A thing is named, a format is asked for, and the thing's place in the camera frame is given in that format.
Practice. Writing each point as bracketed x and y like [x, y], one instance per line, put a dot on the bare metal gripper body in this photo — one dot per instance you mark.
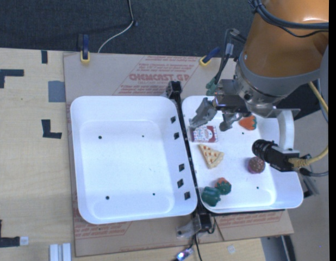
[238, 98]

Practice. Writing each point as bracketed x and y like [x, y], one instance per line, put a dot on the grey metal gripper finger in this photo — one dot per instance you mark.
[228, 121]
[202, 114]

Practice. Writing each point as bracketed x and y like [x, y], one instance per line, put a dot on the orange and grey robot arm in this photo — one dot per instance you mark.
[282, 37]

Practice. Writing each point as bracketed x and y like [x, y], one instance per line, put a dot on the orange toy carrot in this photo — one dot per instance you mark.
[248, 122]

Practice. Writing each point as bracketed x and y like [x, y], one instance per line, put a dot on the red and white carton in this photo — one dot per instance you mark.
[204, 134]

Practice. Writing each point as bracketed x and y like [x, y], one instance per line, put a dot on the yellow pizza slice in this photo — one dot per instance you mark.
[210, 155]

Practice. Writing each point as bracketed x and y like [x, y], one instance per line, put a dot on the white plastic tray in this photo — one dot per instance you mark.
[238, 173]
[124, 159]

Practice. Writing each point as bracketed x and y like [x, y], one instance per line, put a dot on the orange and green toy vegetable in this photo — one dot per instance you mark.
[223, 185]

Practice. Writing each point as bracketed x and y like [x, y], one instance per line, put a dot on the green toy pepper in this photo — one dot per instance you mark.
[211, 196]

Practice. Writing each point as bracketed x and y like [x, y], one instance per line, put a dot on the brown cardboard board red print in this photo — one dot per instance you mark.
[102, 72]

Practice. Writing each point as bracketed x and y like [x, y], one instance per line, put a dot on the black cylinder on white bracket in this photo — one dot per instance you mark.
[276, 151]

